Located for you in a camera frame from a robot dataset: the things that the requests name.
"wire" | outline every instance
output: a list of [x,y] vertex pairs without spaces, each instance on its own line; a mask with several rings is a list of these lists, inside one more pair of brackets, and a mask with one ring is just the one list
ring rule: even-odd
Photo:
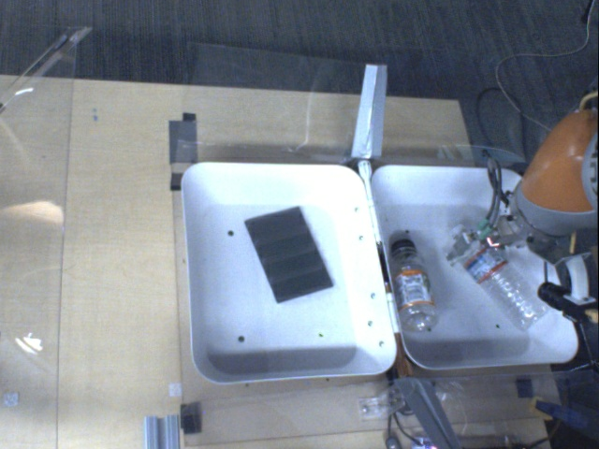
[[589,357],[589,367],[591,367],[591,369],[594,370],[599,369],[599,364],[597,363],[597,360],[592,356],[591,346],[589,345],[589,340],[587,339],[587,331],[584,328],[584,325],[582,324],[582,322],[578,321],[576,323],[576,326],[578,327],[578,331],[582,336],[584,347],[587,351],[587,356]]
[[393,418],[393,414],[390,414],[389,417],[387,418],[387,437],[390,438],[392,436],[391,434],[391,419]]
[[594,98],[596,98],[598,95],[599,95],[599,92],[597,92],[596,90],[592,93],[586,94],[580,100],[580,106],[578,107],[578,109],[580,111],[582,111],[587,106],[587,103],[589,103],[590,100],[593,100]]
[[410,436],[407,432],[405,432],[405,430],[403,430],[402,425],[400,424],[400,418],[397,416],[397,413],[393,413],[390,417],[389,417],[389,423],[391,421],[391,417],[393,417],[393,419],[395,419],[395,424],[397,424],[397,428],[400,430],[400,433],[403,434],[406,438],[408,438],[410,441],[412,441],[415,444],[420,444],[420,441],[418,439],[416,439],[414,436]]
[[[483,138],[486,141],[485,144],[492,147],[494,144],[493,139],[490,137],[489,129],[487,128],[487,125],[485,124],[485,119],[483,118],[483,115],[481,114],[481,107],[482,107],[483,99],[487,94],[490,94],[491,92],[497,92],[500,94],[500,96],[503,96],[501,89],[498,87],[489,87],[489,88],[486,88],[485,90],[483,90],[482,92],[480,92],[476,96],[475,115],[476,115],[476,122],[478,123],[478,129],[480,130],[480,133],[482,134]],[[518,99],[515,96],[513,96],[512,94],[510,95],[510,97],[512,98],[512,100],[514,100],[516,105],[518,107],[520,107],[520,102],[518,101]],[[522,135],[522,138],[521,138],[522,149],[524,150],[524,155],[526,156],[528,154],[527,148],[526,148],[527,147],[526,120],[524,119],[524,117],[522,116],[521,113],[519,113],[519,125],[520,125],[519,130]],[[514,153],[517,153],[518,149],[514,146],[514,142],[510,141],[510,143],[512,144],[512,150],[514,151]]]
[[586,30],[586,37],[584,39],[584,43],[582,45],[580,45],[578,48],[571,50],[571,51],[565,51],[563,53],[516,53],[514,55],[510,55],[510,56],[506,56],[505,58],[503,58],[503,60],[501,60],[497,66],[495,66],[495,79],[497,80],[497,85],[499,86],[499,88],[501,89],[502,93],[504,94],[505,98],[507,99],[507,101],[509,102],[509,104],[514,107],[514,109],[520,114],[522,115],[522,117],[524,117],[526,120],[528,120],[529,122],[538,124],[541,128],[545,129],[546,131],[551,131],[551,128],[549,128],[548,126],[542,124],[541,122],[539,122],[538,120],[536,120],[535,118],[533,118],[532,116],[527,115],[526,113],[524,113],[522,111],[522,109],[516,104],[516,102],[510,97],[510,95],[508,94],[508,92],[506,91],[504,85],[501,82],[501,79],[499,77],[499,69],[500,67],[507,62],[508,60],[511,60],[512,58],[520,58],[520,57],[531,57],[531,58],[560,58],[560,57],[564,57],[564,56],[571,56],[571,55],[576,55],[577,53],[583,51],[585,48],[587,48],[587,45],[589,45],[589,41],[591,39],[591,20],[592,20],[592,9],[595,5],[596,0],[592,0],[591,1],[591,5],[589,6],[589,15],[587,17],[587,30]]
[[543,442],[548,442],[549,441],[549,437],[547,438],[543,438],[543,439],[539,439],[538,441],[533,442],[531,445],[527,445],[524,446],[525,449],[533,449],[534,447],[537,447],[539,445],[541,445]]
[[485,152],[485,154],[487,156],[487,174],[489,176],[490,186],[493,189],[493,197],[486,219],[489,222],[489,226],[494,227],[497,223],[497,219],[499,218],[499,208],[502,201],[506,201],[506,197],[502,189],[502,167],[495,158],[490,156],[488,152]]

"dark gray foam block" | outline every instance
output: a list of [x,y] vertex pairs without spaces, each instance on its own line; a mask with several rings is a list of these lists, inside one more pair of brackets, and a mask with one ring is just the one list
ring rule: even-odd
[[299,207],[251,218],[245,226],[278,303],[333,285]]

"bottle label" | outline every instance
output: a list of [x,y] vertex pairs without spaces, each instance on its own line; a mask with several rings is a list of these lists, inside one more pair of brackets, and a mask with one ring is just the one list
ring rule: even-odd
[[427,275],[419,269],[405,269],[395,277],[402,299],[401,309],[414,304],[432,304]]
[[505,261],[498,252],[488,251],[488,248],[483,248],[466,261],[464,267],[476,282],[482,283],[506,264],[507,261]]

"wooden table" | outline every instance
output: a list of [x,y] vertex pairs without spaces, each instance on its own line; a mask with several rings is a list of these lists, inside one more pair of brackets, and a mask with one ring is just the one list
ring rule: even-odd
[[[200,129],[223,140],[276,136],[295,144],[310,133],[311,142],[326,144],[351,135],[358,97],[89,80],[73,88],[58,446],[131,449],[142,446],[144,416],[177,413],[182,402],[180,321],[187,315],[178,299],[168,121],[194,112]],[[455,101],[389,98],[386,135],[388,147],[414,154],[431,154],[433,139],[468,144]],[[13,423],[1,428],[7,449],[35,430]],[[535,418],[512,432],[526,441],[545,434]],[[363,449],[384,447],[384,439],[377,428],[219,447]]]

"plastic water bottle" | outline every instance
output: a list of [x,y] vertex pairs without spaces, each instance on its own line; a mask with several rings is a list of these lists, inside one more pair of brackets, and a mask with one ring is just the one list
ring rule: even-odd
[[529,284],[499,248],[474,241],[461,263],[520,329],[528,329],[547,312],[547,305],[528,291]]
[[429,276],[410,239],[391,243],[390,269],[400,308],[402,329],[425,331],[437,324]]

